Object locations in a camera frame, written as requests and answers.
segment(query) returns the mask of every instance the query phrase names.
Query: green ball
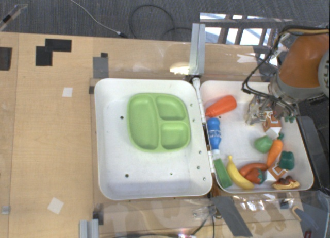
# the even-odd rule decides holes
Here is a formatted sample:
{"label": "green ball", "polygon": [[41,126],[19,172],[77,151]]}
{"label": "green ball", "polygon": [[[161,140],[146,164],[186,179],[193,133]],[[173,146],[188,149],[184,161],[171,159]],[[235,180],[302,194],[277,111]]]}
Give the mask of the green ball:
{"label": "green ball", "polygon": [[273,140],[267,135],[254,141],[254,147],[261,153],[267,153],[272,147],[272,144]]}

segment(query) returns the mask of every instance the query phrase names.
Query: blue bottle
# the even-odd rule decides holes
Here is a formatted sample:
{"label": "blue bottle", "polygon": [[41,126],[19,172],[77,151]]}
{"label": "blue bottle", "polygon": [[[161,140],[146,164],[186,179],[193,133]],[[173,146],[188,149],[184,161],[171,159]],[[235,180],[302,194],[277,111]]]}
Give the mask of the blue bottle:
{"label": "blue bottle", "polygon": [[210,118],[207,121],[208,137],[210,139],[211,149],[219,149],[221,142],[220,121],[218,118]]}

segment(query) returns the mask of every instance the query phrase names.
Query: green plate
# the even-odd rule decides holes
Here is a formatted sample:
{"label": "green plate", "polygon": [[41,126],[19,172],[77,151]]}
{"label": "green plate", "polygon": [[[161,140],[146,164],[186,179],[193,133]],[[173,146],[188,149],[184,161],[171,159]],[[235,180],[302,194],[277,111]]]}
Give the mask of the green plate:
{"label": "green plate", "polygon": [[139,93],[127,107],[128,133],[140,150],[180,150],[190,142],[188,112],[181,99],[163,93]]}

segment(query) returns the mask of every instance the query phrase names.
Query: toy banana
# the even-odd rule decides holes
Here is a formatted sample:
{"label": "toy banana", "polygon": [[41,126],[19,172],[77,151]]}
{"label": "toy banana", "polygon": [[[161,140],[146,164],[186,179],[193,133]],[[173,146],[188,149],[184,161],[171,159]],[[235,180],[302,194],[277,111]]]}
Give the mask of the toy banana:
{"label": "toy banana", "polygon": [[235,164],[232,161],[232,156],[228,156],[228,165],[227,165],[227,171],[232,179],[232,181],[239,187],[245,189],[245,190],[250,190],[254,188],[254,185],[252,182],[248,181],[245,179],[238,171],[236,168]]}

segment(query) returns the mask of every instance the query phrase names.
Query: white paper square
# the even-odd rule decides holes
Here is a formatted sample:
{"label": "white paper square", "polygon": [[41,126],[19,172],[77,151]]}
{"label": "white paper square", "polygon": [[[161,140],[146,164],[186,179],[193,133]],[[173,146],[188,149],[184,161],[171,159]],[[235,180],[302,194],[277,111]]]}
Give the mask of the white paper square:
{"label": "white paper square", "polygon": [[53,197],[53,199],[52,199],[51,203],[48,205],[47,209],[56,214],[60,214],[63,205],[64,205],[63,201],[60,201],[59,199]]}
{"label": "white paper square", "polygon": [[62,97],[72,97],[73,88],[64,88]]}

